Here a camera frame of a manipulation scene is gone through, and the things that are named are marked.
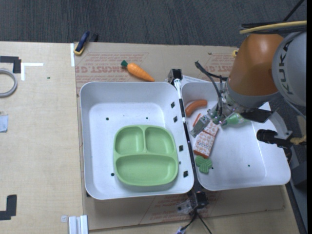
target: toy sausage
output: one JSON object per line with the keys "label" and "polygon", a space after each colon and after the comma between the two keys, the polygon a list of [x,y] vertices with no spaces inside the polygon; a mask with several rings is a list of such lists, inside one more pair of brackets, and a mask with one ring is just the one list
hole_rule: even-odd
{"label": "toy sausage", "polygon": [[189,117],[197,108],[206,106],[207,101],[205,99],[195,100],[185,108],[185,115]]}

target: yellow cable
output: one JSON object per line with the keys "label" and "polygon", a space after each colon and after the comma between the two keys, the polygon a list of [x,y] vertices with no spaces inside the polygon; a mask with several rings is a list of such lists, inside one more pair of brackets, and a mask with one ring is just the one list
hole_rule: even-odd
{"label": "yellow cable", "polygon": [[251,29],[244,29],[239,31],[240,34],[250,33],[258,30],[266,30],[266,29],[275,29],[275,28],[285,28],[285,27],[292,27],[292,26],[303,26],[307,25],[307,20],[305,21],[291,21],[291,22],[281,22],[275,24],[268,24],[259,27],[254,27]]}
{"label": "yellow cable", "polygon": [[307,140],[307,135],[304,135],[301,138],[291,138],[290,142],[295,145],[299,145],[301,142],[304,142],[306,140]]}

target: connector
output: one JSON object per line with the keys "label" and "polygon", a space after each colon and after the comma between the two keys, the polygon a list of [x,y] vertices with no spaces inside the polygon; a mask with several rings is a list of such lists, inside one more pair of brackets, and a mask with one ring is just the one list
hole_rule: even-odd
{"label": "connector", "polygon": [[207,115],[204,115],[199,118],[199,120],[196,122],[194,128],[190,131],[190,134],[193,137],[196,137],[201,131],[204,130],[206,126],[208,126],[210,122],[210,118]]}
{"label": "connector", "polygon": [[186,230],[185,230],[185,229],[184,229],[184,230],[182,230],[182,228],[183,228],[183,227],[182,227],[182,226],[180,226],[180,227],[179,227],[179,229],[176,231],[176,233],[175,233],[175,234],[184,234]]}

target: toy carrot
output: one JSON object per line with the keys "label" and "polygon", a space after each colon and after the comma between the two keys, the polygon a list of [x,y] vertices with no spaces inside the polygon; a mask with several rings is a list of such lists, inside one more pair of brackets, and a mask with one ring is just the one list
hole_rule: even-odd
{"label": "toy carrot", "polygon": [[136,77],[139,77],[148,81],[155,81],[153,77],[151,77],[145,70],[143,70],[139,65],[131,62],[127,63],[125,60],[121,63],[122,66],[126,67],[129,73],[133,74]]}

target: black bracket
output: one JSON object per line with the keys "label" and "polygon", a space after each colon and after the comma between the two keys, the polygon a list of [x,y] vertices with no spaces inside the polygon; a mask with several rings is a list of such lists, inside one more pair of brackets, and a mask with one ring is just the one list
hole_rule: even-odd
{"label": "black bracket", "polygon": [[6,211],[0,211],[0,220],[10,220],[16,216],[17,195],[9,195],[6,198]]}
{"label": "black bracket", "polygon": [[167,78],[168,78],[168,83],[170,83],[171,85],[174,86],[175,85],[174,84],[175,79],[179,79],[179,80],[183,79],[182,70],[181,69],[171,69]]}

